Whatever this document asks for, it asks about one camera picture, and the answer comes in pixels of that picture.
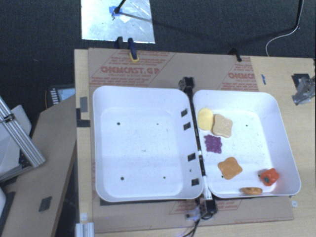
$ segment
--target metal plate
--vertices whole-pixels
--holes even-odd
[[[155,43],[149,0],[126,0],[121,13],[112,12],[122,0],[81,0],[82,39]]]

